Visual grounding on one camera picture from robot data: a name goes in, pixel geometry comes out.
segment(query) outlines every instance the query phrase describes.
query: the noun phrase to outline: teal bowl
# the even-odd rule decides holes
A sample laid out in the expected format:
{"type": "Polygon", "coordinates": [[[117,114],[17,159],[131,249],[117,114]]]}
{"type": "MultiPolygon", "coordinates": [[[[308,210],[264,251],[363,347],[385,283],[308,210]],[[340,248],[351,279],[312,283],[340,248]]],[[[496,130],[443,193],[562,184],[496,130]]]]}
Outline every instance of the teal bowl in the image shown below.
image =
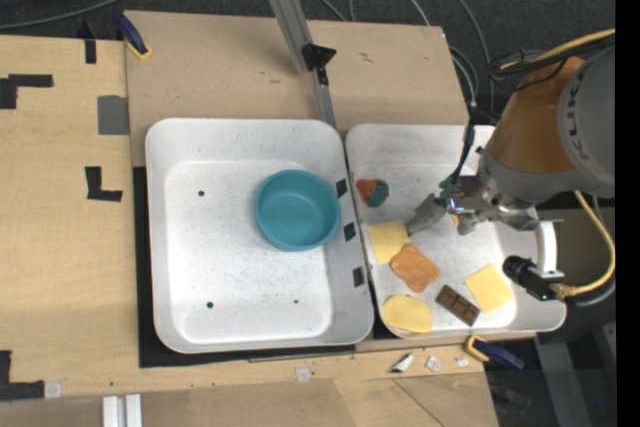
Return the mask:
{"type": "Polygon", "coordinates": [[[292,169],[262,182],[255,215],[271,244],[285,251],[306,251],[333,237],[340,224],[340,205],[324,180],[292,169]]]}

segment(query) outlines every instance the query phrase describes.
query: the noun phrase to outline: yellow cable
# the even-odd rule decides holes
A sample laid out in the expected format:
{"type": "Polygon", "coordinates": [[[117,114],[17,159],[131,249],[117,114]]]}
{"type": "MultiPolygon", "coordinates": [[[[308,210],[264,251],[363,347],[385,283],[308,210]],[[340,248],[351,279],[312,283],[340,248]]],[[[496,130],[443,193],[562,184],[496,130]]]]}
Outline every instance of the yellow cable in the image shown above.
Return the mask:
{"type": "Polygon", "coordinates": [[[611,255],[611,259],[606,272],[593,283],[582,286],[569,286],[562,283],[550,285],[551,289],[556,293],[556,295],[558,295],[558,297],[562,299],[565,297],[573,297],[579,294],[584,294],[585,292],[590,292],[591,290],[595,290],[596,288],[604,285],[611,278],[611,276],[613,276],[613,273],[616,269],[616,246],[613,242],[613,239],[611,238],[611,235],[609,235],[607,228],[604,226],[604,224],[602,224],[600,219],[598,219],[596,214],[593,212],[593,209],[587,204],[587,201],[584,199],[582,193],[579,191],[574,191],[574,194],[576,195],[576,198],[578,198],[580,205],[582,205],[582,208],[584,208],[589,218],[598,228],[598,231],[604,237],[607,248],[609,249],[609,254],[611,255]]]}
{"type": "MultiPolygon", "coordinates": [[[[544,52],[543,54],[540,54],[536,57],[534,57],[533,59],[528,60],[528,63],[535,63],[536,61],[542,61],[543,59],[546,59],[548,57],[553,57],[556,54],[560,54],[561,52],[564,52],[566,50],[569,50],[571,48],[577,47],[579,45],[584,45],[586,43],[591,43],[592,41],[596,41],[598,39],[601,38],[606,38],[607,36],[611,36],[612,34],[615,34],[616,30],[615,29],[607,29],[604,31],[600,31],[600,32],[594,32],[592,34],[587,34],[586,36],[582,36],[580,38],[576,38],[573,41],[569,41],[567,43],[563,43],[560,46],[557,46],[555,48],[552,48],[551,50],[548,50],[546,52],[544,52]]],[[[519,64],[522,61],[512,61],[510,63],[505,63],[502,66],[500,66],[501,70],[504,70],[506,68],[508,68],[509,66],[514,66],[516,64],[519,64]]]]}

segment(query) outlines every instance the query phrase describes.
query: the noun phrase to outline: blue and yellow clamp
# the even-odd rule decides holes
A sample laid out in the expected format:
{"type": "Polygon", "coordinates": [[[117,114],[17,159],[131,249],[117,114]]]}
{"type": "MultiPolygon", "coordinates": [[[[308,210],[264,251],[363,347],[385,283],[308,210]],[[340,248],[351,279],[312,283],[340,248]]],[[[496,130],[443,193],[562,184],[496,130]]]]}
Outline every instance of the blue and yellow clamp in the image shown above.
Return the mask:
{"type": "Polygon", "coordinates": [[[122,32],[122,35],[127,40],[127,48],[131,50],[141,61],[146,61],[151,57],[153,51],[151,47],[145,44],[142,36],[138,32],[138,29],[131,23],[131,21],[122,13],[116,13],[113,15],[113,23],[122,32]]]}
{"type": "Polygon", "coordinates": [[[489,343],[477,335],[472,335],[467,338],[467,341],[464,344],[464,349],[474,358],[482,361],[483,363],[495,361],[496,363],[501,363],[510,370],[522,370],[524,368],[524,361],[518,358],[511,351],[508,351],[499,345],[489,343]]]}

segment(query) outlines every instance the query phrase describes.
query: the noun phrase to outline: wooden table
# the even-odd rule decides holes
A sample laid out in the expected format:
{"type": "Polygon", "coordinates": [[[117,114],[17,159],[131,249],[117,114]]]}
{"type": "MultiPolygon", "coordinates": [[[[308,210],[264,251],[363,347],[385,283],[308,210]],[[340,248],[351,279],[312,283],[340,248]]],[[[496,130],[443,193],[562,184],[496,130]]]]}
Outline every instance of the wooden table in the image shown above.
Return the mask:
{"type": "MultiPolygon", "coordinates": [[[[158,14],[130,15],[142,34],[167,30],[166,18],[158,14]]],[[[165,33],[166,48],[159,43],[162,39],[151,44],[157,69],[151,61],[132,61],[118,41],[97,41],[97,61],[88,64],[82,40],[0,37],[0,78],[51,74],[54,80],[52,88],[19,88],[16,109],[0,110],[0,350],[13,351],[12,382],[60,383],[63,396],[11,407],[0,404],[0,423],[4,425],[4,418],[11,425],[10,420],[25,415],[42,415],[50,425],[57,425],[56,415],[61,424],[74,415],[93,418],[96,408],[99,411],[95,397],[144,393],[149,425],[180,425],[171,421],[178,417],[183,422],[192,418],[185,425],[209,425],[208,411],[214,406],[216,425],[255,424],[258,418],[265,425],[299,425],[301,419],[308,425],[467,425],[471,418],[474,425],[497,425],[482,364],[468,358],[468,366],[458,366],[455,358],[465,353],[457,342],[415,347],[405,341],[394,346],[369,340],[353,354],[139,368],[132,166],[144,165],[140,160],[144,127],[168,115],[257,117],[262,108],[264,117],[289,112],[290,117],[305,118],[314,112],[310,83],[308,89],[301,86],[304,78],[296,77],[283,57],[286,47],[276,37],[275,20],[253,19],[254,27],[262,28],[255,32],[243,20],[180,16],[184,27],[195,30],[218,57],[224,51],[231,59],[233,52],[225,50],[221,42],[229,41],[220,32],[207,36],[208,24],[225,26],[245,42],[251,36],[272,40],[273,45],[263,54],[243,47],[244,57],[251,59],[239,67],[244,70],[239,78],[227,65],[226,75],[202,80],[202,68],[193,64],[199,57],[187,57],[183,68],[174,72],[185,79],[178,83],[166,75],[165,81],[157,82],[181,61],[179,45],[169,44],[180,40],[175,31],[171,38],[165,33]],[[232,30],[240,25],[242,30],[232,30]],[[167,52],[174,60],[162,59],[167,52]],[[266,84],[260,88],[244,83],[246,77],[261,75],[266,75],[266,84]],[[156,81],[153,94],[145,81],[147,86],[156,81]],[[204,90],[211,93],[207,101],[216,107],[190,110],[198,91],[204,90]],[[172,92],[178,108],[169,112],[167,99],[172,92]],[[260,98],[265,94],[268,102],[260,98]],[[150,95],[157,102],[149,102],[150,95]],[[107,96],[129,99],[131,136],[99,133],[97,105],[107,96]],[[273,110],[265,113],[265,105],[273,110]],[[121,201],[87,199],[88,166],[101,167],[102,188],[122,191],[121,201]],[[416,356],[415,363],[400,378],[388,373],[408,352],[416,356]],[[425,367],[429,356],[442,361],[435,377],[425,367]],[[309,382],[296,382],[296,367],[301,366],[311,370],[309,382]],[[464,400],[468,405],[460,407],[464,400]]],[[[366,120],[466,121],[440,29],[363,24],[348,30],[345,24],[335,30],[328,22],[312,22],[311,28],[318,44],[334,45],[338,55],[343,49],[345,56],[329,68],[339,129],[366,120]],[[420,77],[419,84],[415,78],[411,82],[415,70],[407,65],[396,73],[381,71],[388,70],[389,63],[407,59],[393,44],[408,36],[427,42],[426,48],[433,50],[420,56],[421,66],[440,70],[437,80],[430,75],[431,85],[429,77],[420,77]],[[441,44],[429,43],[438,38],[441,44]],[[360,82],[352,73],[354,64],[366,72],[359,75],[360,82]],[[384,101],[385,95],[408,83],[414,84],[407,86],[412,91],[408,98],[394,94],[384,101]],[[386,118],[377,113],[382,105],[390,105],[392,111],[386,118]]],[[[423,45],[412,51],[424,49],[423,45]]]]}

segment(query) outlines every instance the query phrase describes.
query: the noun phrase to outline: yellow cheese slice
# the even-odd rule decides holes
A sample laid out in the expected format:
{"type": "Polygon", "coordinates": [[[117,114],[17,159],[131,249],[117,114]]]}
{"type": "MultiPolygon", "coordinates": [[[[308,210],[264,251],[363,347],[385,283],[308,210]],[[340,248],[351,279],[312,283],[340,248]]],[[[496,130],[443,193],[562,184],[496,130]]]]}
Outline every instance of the yellow cheese slice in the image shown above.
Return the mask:
{"type": "Polygon", "coordinates": [[[380,263],[388,263],[400,252],[402,246],[410,242],[402,221],[370,224],[367,230],[376,259],[380,263]]]}
{"type": "Polygon", "coordinates": [[[494,265],[474,272],[464,279],[480,309],[489,313],[513,299],[513,292],[494,265]]]}
{"type": "Polygon", "coordinates": [[[433,326],[429,305],[407,295],[389,297],[382,306],[382,318],[389,326],[412,333],[428,333],[433,326]]]}

